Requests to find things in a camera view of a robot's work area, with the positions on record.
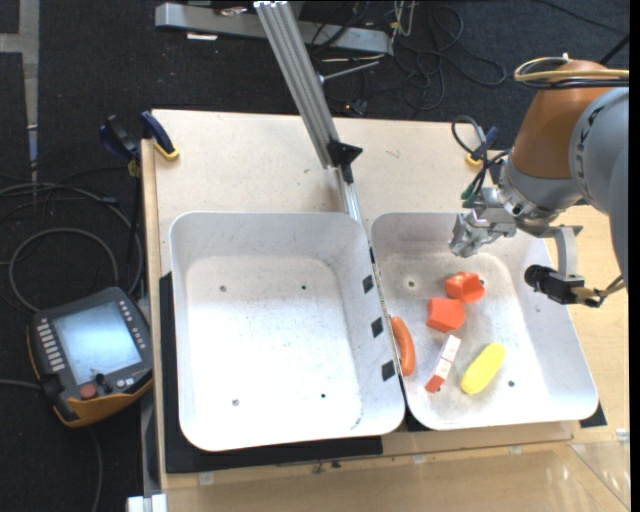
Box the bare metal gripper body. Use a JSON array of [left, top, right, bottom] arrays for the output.
[[468, 186, 532, 239]]

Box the orange block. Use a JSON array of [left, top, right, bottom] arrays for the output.
[[425, 297, 467, 334]]

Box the white plastic tray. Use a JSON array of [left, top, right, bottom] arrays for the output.
[[168, 210, 407, 453], [369, 211, 600, 432]]

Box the thin black and white rod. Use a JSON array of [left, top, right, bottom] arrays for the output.
[[367, 243, 404, 377]]

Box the orange-brown toy sausage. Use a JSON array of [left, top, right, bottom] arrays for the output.
[[390, 315, 417, 378]]

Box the yellow toy corn cob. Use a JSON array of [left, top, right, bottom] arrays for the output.
[[460, 341, 507, 396]]

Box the red and white carton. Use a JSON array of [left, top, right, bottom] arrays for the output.
[[424, 334, 462, 395]]

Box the pale wood board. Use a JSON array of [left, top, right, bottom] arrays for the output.
[[141, 108, 630, 512]]

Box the black cylinder on white bracket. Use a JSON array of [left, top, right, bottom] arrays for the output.
[[523, 225, 586, 307]]

